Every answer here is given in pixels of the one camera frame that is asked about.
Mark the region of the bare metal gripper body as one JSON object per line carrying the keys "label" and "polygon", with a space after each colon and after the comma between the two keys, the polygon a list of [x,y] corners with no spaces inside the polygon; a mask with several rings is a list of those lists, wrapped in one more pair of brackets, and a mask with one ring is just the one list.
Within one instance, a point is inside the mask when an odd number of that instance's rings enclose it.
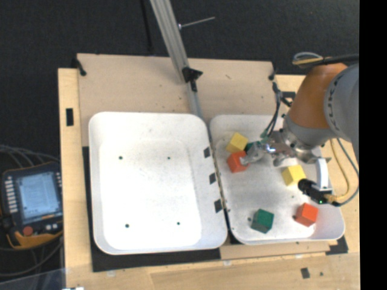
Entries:
{"label": "bare metal gripper body", "polygon": [[296,158],[305,164],[313,164],[320,158],[314,152],[316,146],[305,144],[289,130],[273,131],[263,140],[270,148],[274,166],[280,166],[289,158]]}

